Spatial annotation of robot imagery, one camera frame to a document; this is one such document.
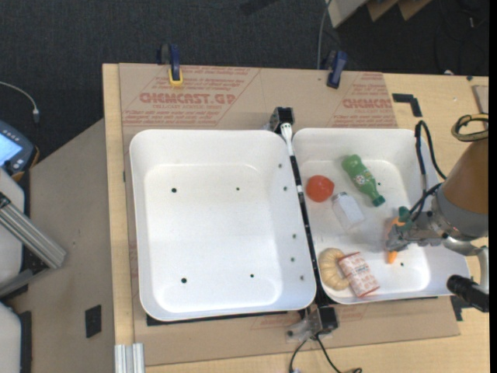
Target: cable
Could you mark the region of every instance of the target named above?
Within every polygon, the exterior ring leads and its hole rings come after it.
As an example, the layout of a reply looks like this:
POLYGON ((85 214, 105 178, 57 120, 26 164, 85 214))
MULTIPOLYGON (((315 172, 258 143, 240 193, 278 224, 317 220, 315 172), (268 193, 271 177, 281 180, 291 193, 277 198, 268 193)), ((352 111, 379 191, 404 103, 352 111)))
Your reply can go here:
MULTIPOLYGON (((309 340, 316 340, 318 341, 319 343, 319 346, 321 347, 323 353, 325 354, 325 357, 326 357, 326 360, 328 361, 328 363, 330 364, 330 366, 335 370, 336 373, 342 373, 332 362, 331 358, 329 357, 328 353, 326 352, 326 349, 325 349, 325 346, 323 345, 323 343, 321 342, 321 339, 319 338, 319 335, 322 334, 322 331, 321 332, 318 332, 315 336, 311 336, 311 337, 308 337, 307 339, 305 339, 304 341, 302 341, 302 343, 297 347, 297 349, 294 351, 293 355, 292 355, 292 358, 290 359, 290 365, 288 367, 288 371, 289 373, 294 373, 295 370, 294 370, 294 359, 295 359, 295 356, 297 355, 297 352, 304 346, 304 344, 309 340)), ((363 369, 362 368, 357 368, 357 369, 354 369, 353 373, 362 373, 363 369)))
POLYGON ((294 351, 294 354, 292 355, 292 358, 290 359, 290 366, 288 367, 288 372, 289 373, 294 373, 294 359, 295 356, 297 355, 297 352, 304 346, 304 344, 307 343, 309 339, 305 339, 304 341, 301 342, 301 345, 297 347, 297 349, 294 351))
POLYGON ((318 35, 318 63, 316 65, 316 69, 320 69, 321 64, 321 43, 323 38, 323 28, 325 27, 326 14, 328 13, 328 8, 332 4, 332 0, 328 0, 326 3, 325 11, 323 12, 323 17, 321 18, 321 26, 319 27, 319 35, 318 35))
POLYGON ((438 189, 438 186, 440 185, 440 184, 437 184, 434 187, 432 187, 430 190, 426 189, 426 187, 427 187, 427 185, 426 185, 426 183, 427 183, 427 181, 426 181, 426 168, 425 168, 425 163, 423 161, 422 153, 421 153, 421 130, 422 129, 424 129, 426 132, 426 138, 427 138, 428 146, 429 146, 429 154, 431 156, 433 166, 435 167, 435 170, 439 174, 439 176, 442 177, 443 179, 446 179, 445 174, 442 173, 442 170, 440 170, 440 167, 436 163, 435 152, 433 150, 432 136, 429 133, 428 126, 426 125, 426 123, 423 120, 420 120, 416 124, 416 127, 415 127, 415 138, 416 138, 415 148, 416 148, 416 156, 418 157, 419 169, 421 170, 421 176, 422 176, 422 196, 419 198, 419 200, 416 202, 416 204, 413 207, 411 207, 411 209, 409 210, 409 213, 413 214, 417 208, 417 211, 411 217, 412 221, 416 221, 416 219, 418 219, 419 215, 421 214, 422 209, 425 207, 426 198, 429 195, 431 195, 432 193, 434 193, 438 189))
POLYGON ((36 124, 38 124, 40 122, 40 111, 38 110, 38 106, 36 106, 36 102, 34 101, 33 97, 30 94, 28 94, 26 91, 20 89, 19 87, 15 87, 14 85, 9 84, 9 83, 0 82, 0 85, 4 85, 5 87, 9 87, 10 89, 14 89, 15 91, 20 92, 27 99, 29 99, 31 101, 31 103, 33 104, 33 119, 34 119, 34 122, 36 124))
POLYGON ((433 150, 432 136, 429 133, 428 126, 426 125, 426 123, 423 120, 420 120, 418 122, 418 124, 416 124, 416 127, 415 127, 416 138, 419 140, 418 145, 416 146, 416 151, 419 154, 419 159, 422 159, 422 157, 421 157, 421 141, 420 141, 420 139, 421 139, 421 127, 426 132, 426 140, 428 141, 428 146, 429 146, 429 155, 431 156, 433 166, 435 167, 435 170, 438 173, 438 175, 441 176, 443 179, 446 179, 445 174, 442 173, 442 170, 440 169, 438 164, 436 164, 435 151, 433 150))
POLYGON ((477 131, 470 134, 461 134, 461 127, 467 126, 472 121, 482 121, 488 123, 488 113, 478 113, 475 115, 464 115, 459 118, 459 120, 452 126, 451 133, 457 138, 457 140, 462 142, 473 142, 488 138, 488 128, 483 131, 477 131))
POLYGON ((440 38, 440 34, 443 33, 444 36, 448 37, 454 43, 458 44, 457 46, 457 68, 454 69, 456 75, 463 74, 462 61, 463 61, 463 53, 464 48, 470 44, 478 50, 478 53, 481 55, 481 60, 474 66, 474 70, 477 71, 487 60, 487 52, 486 50, 477 44, 471 38, 474 36, 475 31, 480 28, 484 23, 488 23, 488 17, 481 19, 477 23, 473 23, 474 14, 465 9, 458 9, 452 12, 446 12, 443 7, 442 0, 438 0, 438 6, 440 9, 441 20, 436 27, 435 35, 433 37, 433 54, 435 59, 435 64, 440 73, 444 72, 444 68, 440 64, 440 56, 439 56, 439 45, 438 40, 440 38), (454 27, 452 23, 450 23, 447 14, 463 14, 470 21, 470 28, 465 30, 464 33, 459 36, 454 36, 457 34, 457 28, 454 27))
POLYGON ((336 371, 336 373, 342 373, 339 369, 336 368, 336 366, 333 364, 332 360, 329 358, 328 353, 326 352, 325 346, 323 345, 323 343, 321 342, 321 339, 319 338, 319 334, 320 333, 316 334, 316 340, 318 341, 319 346, 321 347, 321 349, 325 353, 326 360, 328 361, 330 366, 336 371))

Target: snack package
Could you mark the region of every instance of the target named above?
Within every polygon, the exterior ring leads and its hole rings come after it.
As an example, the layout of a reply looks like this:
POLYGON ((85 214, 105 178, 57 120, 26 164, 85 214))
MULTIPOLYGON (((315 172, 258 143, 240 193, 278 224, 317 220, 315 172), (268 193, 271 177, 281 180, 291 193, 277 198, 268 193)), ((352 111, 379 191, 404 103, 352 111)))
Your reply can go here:
POLYGON ((339 266, 357 297, 364 297, 380 288, 376 278, 371 273, 370 266, 367 265, 360 252, 342 257, 339 259, 339 266))

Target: clamp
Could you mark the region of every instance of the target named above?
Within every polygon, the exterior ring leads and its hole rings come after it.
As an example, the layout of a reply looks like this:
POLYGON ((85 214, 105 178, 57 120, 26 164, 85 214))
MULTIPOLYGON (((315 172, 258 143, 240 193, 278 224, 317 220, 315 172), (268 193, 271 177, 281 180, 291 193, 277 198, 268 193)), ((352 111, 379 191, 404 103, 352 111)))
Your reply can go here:
POLYGON ((331 71, 328 75, 328 81, 326 85, 333 89, 337 89, 340 85, 340 76, 347 63, 347 53, 344 51, 338 51, 333 58, 331 71))
POLYGON ((269 119, 269 129, 276 134, 281 134, 281 124, 295 122, 294 111, 290 107, 278 106, 269 119))
POLYGON ((168 62, 171 68, 168 70, 171 85, 182 85, 183 74, 179 67, 179 49, 176 44, 162 44, 157 51, 157 64, 164 65, 168 62))

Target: orange object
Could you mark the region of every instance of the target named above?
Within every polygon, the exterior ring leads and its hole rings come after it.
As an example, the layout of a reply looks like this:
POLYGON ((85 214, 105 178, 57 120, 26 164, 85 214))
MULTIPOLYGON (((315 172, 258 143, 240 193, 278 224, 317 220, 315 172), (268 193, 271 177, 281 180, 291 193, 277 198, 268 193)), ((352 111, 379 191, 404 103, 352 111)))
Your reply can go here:
POLYGON ((335 184, 325 176, 312 176, 307 186, 305 193, 314 202, 324 202, 333 195, 335 184))
MULTIPOLYGON (((390 228, 392 228, 394 225, 402 227, 405 224, 404 222, 400 222, 398 219, 399 217, 396 217, 391 221, 390 228)), ((387 251, 387 262, 389 264, 393 264, 395 259, 397 258, 397 254, 398 252, 396 252, 395 250, 393 252, 387 251)))
POLYGON ((396 251, 388 252, 387 261, 388 261, 389 264, 393 264, 396 258, 397 258, 397 252, 396 251))

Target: clear plastic container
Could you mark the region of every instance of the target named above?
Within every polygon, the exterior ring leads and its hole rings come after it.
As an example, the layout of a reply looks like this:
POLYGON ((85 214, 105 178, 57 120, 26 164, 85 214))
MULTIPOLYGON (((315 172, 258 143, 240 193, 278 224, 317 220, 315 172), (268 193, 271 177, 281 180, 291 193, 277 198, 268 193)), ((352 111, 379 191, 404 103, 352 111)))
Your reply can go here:
POLYGON ((340 192, 332 197, 332 209, 345 231, 364 221, 359 205, 347 192, 340 192))

